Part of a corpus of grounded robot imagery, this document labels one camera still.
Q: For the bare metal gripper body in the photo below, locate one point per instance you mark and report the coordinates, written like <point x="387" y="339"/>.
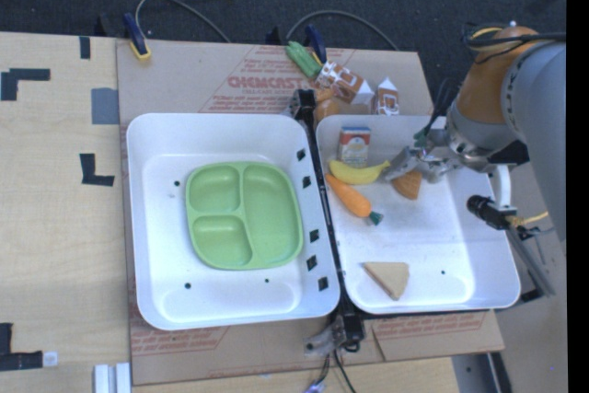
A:
<point x="453" y="152"/>

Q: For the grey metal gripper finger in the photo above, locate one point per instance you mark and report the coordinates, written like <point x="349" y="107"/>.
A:
<point x="401" y="162"/>
<point x="432" y="173"/>

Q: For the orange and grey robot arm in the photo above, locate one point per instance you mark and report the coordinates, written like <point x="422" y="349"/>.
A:
<point x="520" y="87"/>

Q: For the orange pizza slice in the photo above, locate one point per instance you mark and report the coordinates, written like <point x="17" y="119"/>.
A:
<point x="409" y="186"/>

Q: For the yellow banana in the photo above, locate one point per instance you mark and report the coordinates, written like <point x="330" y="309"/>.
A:
<point x="356" y="174"/>

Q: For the white, red and orange carton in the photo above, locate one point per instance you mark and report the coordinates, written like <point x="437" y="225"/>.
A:
<point x="353" y="145"/>

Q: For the orange carrot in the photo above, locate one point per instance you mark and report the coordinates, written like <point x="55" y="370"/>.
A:
<point x="350" y="197"/>

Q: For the white plastic tray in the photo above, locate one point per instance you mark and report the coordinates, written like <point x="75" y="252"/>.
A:
<point x="156" y="216"/>
<point x="428" y="253"/>

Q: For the thin black and white rod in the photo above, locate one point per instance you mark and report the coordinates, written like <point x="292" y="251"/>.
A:
<point x="327" y="216"/>

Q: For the tan bread slice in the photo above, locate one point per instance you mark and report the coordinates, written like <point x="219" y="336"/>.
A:
<point x="391" y="277"/>

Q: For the green divided plate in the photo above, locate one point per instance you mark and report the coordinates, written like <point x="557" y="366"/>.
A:
<point x="267" y="216"/>

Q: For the brown cardboard board, red print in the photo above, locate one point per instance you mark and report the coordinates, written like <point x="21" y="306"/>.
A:
<point x="184" y="78"/>

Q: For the black cylinder on white bracket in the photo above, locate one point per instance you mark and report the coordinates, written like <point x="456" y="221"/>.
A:
<point x="488" y="209"/>

